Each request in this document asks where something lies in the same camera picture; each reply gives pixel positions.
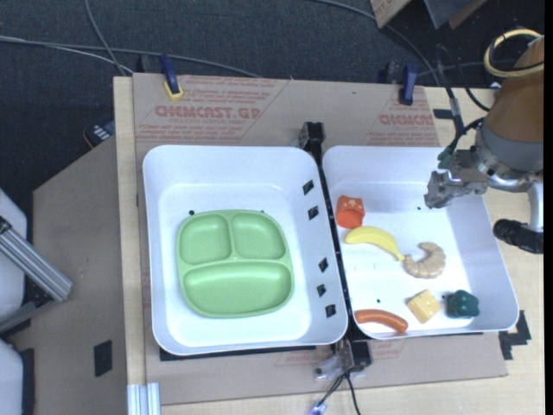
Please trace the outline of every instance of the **toy sausage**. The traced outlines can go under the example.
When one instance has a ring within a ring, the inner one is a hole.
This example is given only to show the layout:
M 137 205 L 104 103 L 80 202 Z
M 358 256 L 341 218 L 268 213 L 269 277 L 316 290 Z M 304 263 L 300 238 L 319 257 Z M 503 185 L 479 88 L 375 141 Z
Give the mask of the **toy sausage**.
M 356 310 L 355 319 L 357 322 L 379 322 L 397 332 L 405 332 L 408 326 L 401 316 L 380 309 Z

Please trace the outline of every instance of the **toy food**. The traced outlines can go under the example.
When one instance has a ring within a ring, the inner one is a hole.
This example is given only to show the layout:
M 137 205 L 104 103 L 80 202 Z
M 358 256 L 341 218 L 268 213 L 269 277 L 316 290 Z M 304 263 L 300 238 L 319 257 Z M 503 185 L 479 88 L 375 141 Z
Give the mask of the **toy food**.
M 355 311 L 355 319 L 357 322 L 379 322 L 397 332 L 407 331 L 407 322 L 396 314 L 392 314 L 386 310 L 380 309 L 364 309 Z
M 405 257 L 397 249 L 396 240 L 386 231 L 373 226 L 359 226 L 349 231 L 344 238 L 348 244 L 372 243 L 394 254 L 399 261 Z
M 452 318 L 470 318 L 480 314 L 478 298 L 466 290 L 458 290 L 446 297 L 446 315 Z
M 446 265 L 446 255 L 443 249 L 435 243 L 421 243 L 421 249 L 428 253 L 428 257 L 415 262 L 410 254 L 405 255 L 404 268 L 413 277 L 435 278 L 440 275 Z
M 363 224 L 365 207 L 360 198 L 341 195 L 336 206 L 336 224 L 347 229 L 354 229 Z
M 411 298 L 407 303 L 407 307 L 415 314 L 416 319 L 424 324 L 438 313 L 442 305 L 434 298 L 430 291 L 426 289 Z

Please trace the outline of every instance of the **banana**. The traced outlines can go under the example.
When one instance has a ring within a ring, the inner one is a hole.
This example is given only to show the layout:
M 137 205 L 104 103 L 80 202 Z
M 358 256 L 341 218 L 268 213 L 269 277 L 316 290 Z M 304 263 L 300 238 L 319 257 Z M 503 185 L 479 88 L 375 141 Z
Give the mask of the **banana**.
M 348 244 L 372 243 L 394 254 L 399 261 L 403 261 L 405 259 L 405 257 L 399 252 L 399 249 L 397 249 L 396 239 L 378 227 L 355 227 L 346 234 L 344 242 Z

